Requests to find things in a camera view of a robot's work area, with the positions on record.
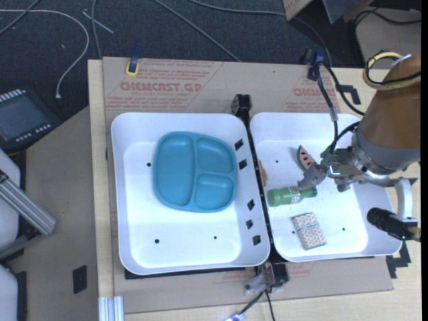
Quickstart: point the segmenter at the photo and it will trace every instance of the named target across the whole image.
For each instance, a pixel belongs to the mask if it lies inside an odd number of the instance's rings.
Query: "white tray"
[[[338,117],[339,132],[358,121],[349,114]],[[319,163],[321,152],[332,142],[334,134],[330,115],[316,113],[259,113],[251,119],[250,128],[257,158],[267,173],[265,195],[270,189],[297,185],[303,179],[297,160],[300,145]],[[339,140],[337,148],[349,146],[350,139],[348,132]],[[316,197],[294,205],[268,207],[274,245],[284,259],[311,261],[389,255],[400,249],[401,241],[366,220],[372,207],[393,210],[385,188],[357,183],[339,193],[334,180],[327,177],[317,190]],[[292,217],[309,212],[317,217],[327,244],[305,250]]]
[[[270,241],[246,129],[230,114],[131,112],[112,123],[119,255],[138,275],[240,268],[263,263]],[[156,197],[151,165],[158,141],[174,131],[195,132],[226,142],[235,152],[237,192],[228,208],[214,213],[180,211]],[[235,150],[235,143],[243,146]]]

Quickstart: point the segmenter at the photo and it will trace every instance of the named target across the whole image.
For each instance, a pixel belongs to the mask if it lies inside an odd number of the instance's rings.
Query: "white cable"
[[[24,9],[0,9],[0,12],[24,12]],[[77,24],[79,24],[79,26],[84,30],[85,34],[86,34],[86,45],[85,48],[83,50],[83,52],[80,54],[80,56],[77,58],[76,61],[74,61],[74,63],[62,74],[60,80],[58,81],[58,84],[56,86],[56,95],[55,97],[57,99],[61,98],[61,94],[60,94],[60,86],[62,81],[64,80],[65,76],[70,72],[70,70],[83,58],[83,56],[86,54],[86,52],[88,51],[88,47],[89,47],[89,33],[86,30],[86,28],[82,25],[82,23],[80,21],[78,21],[76,18],[73,18],[71,15],[59,12],[59,11],[52,11],[50,9],[32,9],[29,10],[28,12],[31,13],[54,13],[54,14],[59,14],[59,15],[63,15],[64,17],[67,17],[73,21],[75,21]]]

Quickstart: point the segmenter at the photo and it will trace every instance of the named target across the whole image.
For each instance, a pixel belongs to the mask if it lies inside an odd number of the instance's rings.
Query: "black hole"
[[[257,245],[258,243],[260,243],[261,242],[261,238],[260,238],[260,235],[254,235],[253,236],[253,244],[254,245]]]
[[[239,170],[242,170],[243,168],[245,168],[247,166],[247,160],[246,159],[244,159],[244,160],[241,160],[240,162],[239,162]]]
[[[235,151],[238,151],[238,149],[243,145],[243,141],[242,139],[239,139],[236,143],[235,143]]]
[[[254,208],[254,205],[255,205],[254,200],[251,200],[249,203],[247,203],[249,210],[252,210]]]

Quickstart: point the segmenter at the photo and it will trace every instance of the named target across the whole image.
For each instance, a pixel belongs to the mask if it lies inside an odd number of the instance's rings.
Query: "table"
[[[373,91],[364,85],[360,69],[335,68],[343,84],[358,89],[364,110]],[[387,71],[373,70],[373,77],[383,77]],[[88,61],[90,121],[92,135],[92,168],[94,177],[94,208],[96,220],[96,247],[98,266],[98,295],[100,298],[114,296],[112,267],[112,245],[110,238],[110,212],[108,194],[108,168],[106,156],[106,126],[104,115],[104,91],[102,61]],[[342,111],[351,113],[338,98]],[[405,175],[420,177],[420,166],[411,165]],[[414,217],[420,219],[420,179],[413,185]],[[391,202],[396,205],[396,197]],[[421,244],[409,241],[407,244],[412,263],[398,269],[394,290],[369,294],[326,296],[273,302],[276,320],[421,320]],[[150,320],[224,320],[240,311],[245,305],[226,305],[187,310],[126,314],[127,321]],[[248,320],[269,320],[270,311],[266,301],[261,299],[246,313]]]

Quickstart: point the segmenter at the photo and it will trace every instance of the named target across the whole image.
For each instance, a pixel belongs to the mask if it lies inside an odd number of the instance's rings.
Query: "blue clamp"
[[[316,81],[318,79],[315,75],[314,66],[318,62],[324,62],[325,59],[326,59],[326,53],[324,52],[324,50],[316,50],[315,51],[314,55],[312,56],[312,66],[310,67],[310,69],[308,71],[308,79],[309,80]]]
[[[135,44],[134,53],[132,54],[131,61],[128,62],[128,65],[126,66],[126,75],[130,78],[136,77],[138,69],[140,68],[140,65],[138,64],[138,59],[140,58],[141,47],[141,43]]]

